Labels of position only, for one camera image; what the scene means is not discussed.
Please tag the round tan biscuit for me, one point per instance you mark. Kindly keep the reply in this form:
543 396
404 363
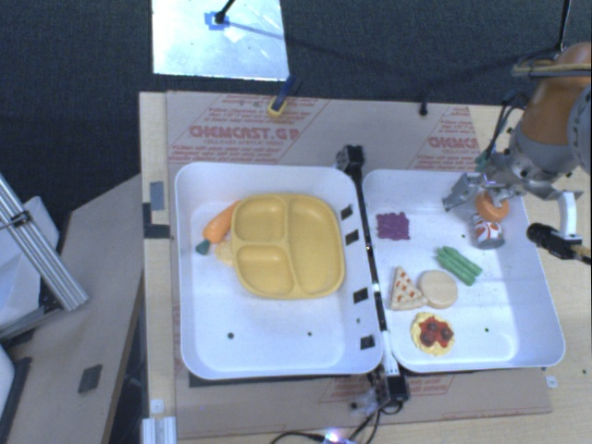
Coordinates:
439 289

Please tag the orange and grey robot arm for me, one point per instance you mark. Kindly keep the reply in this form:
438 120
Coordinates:
550 104

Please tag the orange doughnut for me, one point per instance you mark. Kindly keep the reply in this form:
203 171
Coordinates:
490 209

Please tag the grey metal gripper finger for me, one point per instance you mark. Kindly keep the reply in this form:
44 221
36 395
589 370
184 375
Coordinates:
501 196
462 192

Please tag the purple grapes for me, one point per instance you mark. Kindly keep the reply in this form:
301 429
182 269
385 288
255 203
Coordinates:
393 226

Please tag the pale yellow biscuit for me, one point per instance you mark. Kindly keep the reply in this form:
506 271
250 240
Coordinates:
225 253

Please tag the orange and white can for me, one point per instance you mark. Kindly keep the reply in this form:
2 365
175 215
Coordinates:
488 234

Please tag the orange carrot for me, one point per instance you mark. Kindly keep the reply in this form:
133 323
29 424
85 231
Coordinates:
221 224

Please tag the green beans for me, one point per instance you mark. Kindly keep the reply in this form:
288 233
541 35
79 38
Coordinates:
459 265

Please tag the yellow divided plate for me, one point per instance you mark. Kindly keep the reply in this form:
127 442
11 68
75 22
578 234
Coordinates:
296 243

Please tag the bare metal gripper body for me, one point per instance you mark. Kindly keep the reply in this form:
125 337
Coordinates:
518 176

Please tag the thin black and white rod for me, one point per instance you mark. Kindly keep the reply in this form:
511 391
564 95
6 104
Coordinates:
370 257

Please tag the white plastic tray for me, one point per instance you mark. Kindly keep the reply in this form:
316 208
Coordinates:
277 336
504 303

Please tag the pizza slice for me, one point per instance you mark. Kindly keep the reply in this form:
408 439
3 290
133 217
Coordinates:
403 292

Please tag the brown cardboard board, red print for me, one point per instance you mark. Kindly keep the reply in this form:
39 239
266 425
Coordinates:
393 123

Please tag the black cylinder on white bracket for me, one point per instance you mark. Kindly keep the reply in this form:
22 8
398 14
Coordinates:
555 238

